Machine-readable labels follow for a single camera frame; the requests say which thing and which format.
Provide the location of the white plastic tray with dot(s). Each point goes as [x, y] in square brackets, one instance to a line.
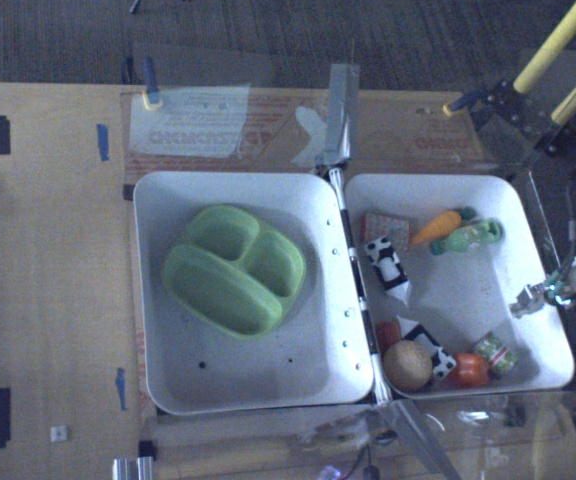
[468, 293]
[248, 383]

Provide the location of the brown cardboard board red print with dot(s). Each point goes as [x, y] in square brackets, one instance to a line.
[388, 133]

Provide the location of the orange carrot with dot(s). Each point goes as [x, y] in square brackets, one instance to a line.
[438, 225]

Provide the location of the green divided plate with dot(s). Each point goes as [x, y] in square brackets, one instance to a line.
[228, 288]

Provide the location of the black and white cow carton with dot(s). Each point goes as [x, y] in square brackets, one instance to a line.
[388, 268]
[438, 355]

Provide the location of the orange red round toy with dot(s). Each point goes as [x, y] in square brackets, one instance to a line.
[469, 370]

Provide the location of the green and white can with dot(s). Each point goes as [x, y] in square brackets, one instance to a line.
[495, 353]

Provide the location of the brown bread bun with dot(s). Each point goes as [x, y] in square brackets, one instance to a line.
[408, 365]

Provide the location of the green plastic bottle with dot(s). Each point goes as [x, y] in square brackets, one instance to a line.
[465, 238]

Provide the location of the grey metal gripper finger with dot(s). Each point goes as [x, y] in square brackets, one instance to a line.
[525, 300]

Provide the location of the red block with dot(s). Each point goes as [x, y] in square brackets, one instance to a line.
[387, 335]

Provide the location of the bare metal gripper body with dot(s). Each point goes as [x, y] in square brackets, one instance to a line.
[575, 280]

